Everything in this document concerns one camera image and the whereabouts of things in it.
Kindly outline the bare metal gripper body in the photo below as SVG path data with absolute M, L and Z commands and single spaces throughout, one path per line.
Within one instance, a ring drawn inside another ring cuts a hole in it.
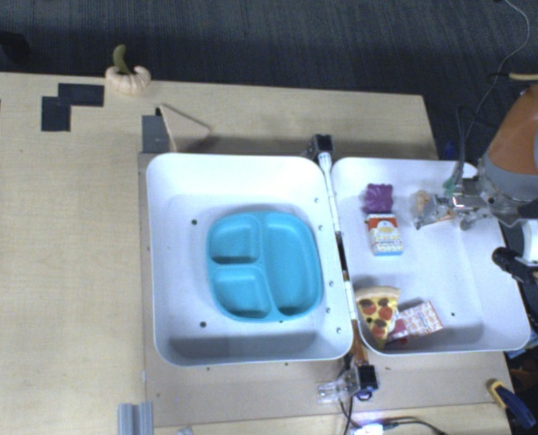
M 452 208 L 460 210 L 480 209 L 485 218 L 496 218 L 505 226 L 513 226 L 520 218 L 522 202 L 508 197 L 487 178 L 462 179 L 452 192 Z

